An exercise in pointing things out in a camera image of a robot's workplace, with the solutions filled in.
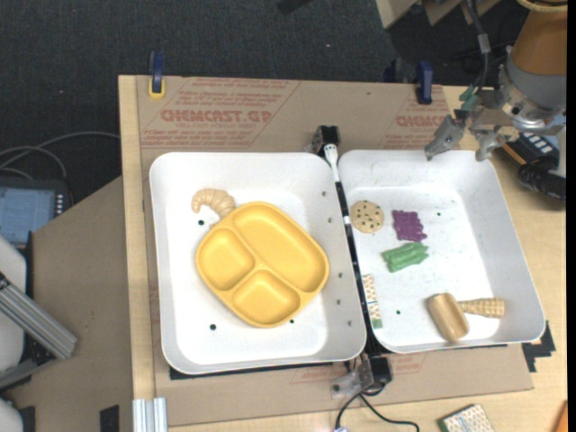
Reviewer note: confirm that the brown cardboard board red print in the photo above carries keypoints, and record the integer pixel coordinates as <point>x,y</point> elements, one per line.
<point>225,115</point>

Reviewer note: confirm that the tan toy croissant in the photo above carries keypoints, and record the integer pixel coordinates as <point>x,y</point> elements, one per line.
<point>211,198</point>

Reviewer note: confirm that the flat patterned packet green edge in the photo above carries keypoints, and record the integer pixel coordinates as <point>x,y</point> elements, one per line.
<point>465,420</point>

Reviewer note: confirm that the green toy asparagus bundle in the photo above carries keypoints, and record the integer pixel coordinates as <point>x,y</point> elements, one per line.
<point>405,257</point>

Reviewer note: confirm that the yellow divided plate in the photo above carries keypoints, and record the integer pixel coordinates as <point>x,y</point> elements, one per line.
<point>270,245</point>

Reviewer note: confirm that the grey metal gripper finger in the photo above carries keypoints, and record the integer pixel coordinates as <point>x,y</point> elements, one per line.
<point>487,146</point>
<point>445,138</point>

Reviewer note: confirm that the purple toy grapes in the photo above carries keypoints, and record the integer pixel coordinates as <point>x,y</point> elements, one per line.
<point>408,226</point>

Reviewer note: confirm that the tan toy ice cream cone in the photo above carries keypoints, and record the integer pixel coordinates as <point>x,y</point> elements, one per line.
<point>486,308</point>

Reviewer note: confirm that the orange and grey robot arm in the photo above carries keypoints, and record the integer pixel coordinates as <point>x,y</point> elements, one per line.
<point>540,47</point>

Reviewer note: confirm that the white plastic tray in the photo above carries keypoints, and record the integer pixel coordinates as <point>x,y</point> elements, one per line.
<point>180,331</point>
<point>486,250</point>

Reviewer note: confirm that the small patterned carton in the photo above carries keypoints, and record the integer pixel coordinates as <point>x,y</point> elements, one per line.
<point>371,299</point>

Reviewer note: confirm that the thin black and white rod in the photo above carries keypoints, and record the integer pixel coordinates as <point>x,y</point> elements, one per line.
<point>339,187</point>

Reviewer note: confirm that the tan toy bread roll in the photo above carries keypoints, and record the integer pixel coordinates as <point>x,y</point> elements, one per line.
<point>447,317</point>

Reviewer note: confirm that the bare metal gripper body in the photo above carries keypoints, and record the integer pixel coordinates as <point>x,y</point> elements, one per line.
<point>492,116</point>

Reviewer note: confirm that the tan chocolate chip biscuit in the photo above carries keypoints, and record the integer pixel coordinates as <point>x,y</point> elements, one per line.
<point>366,216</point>

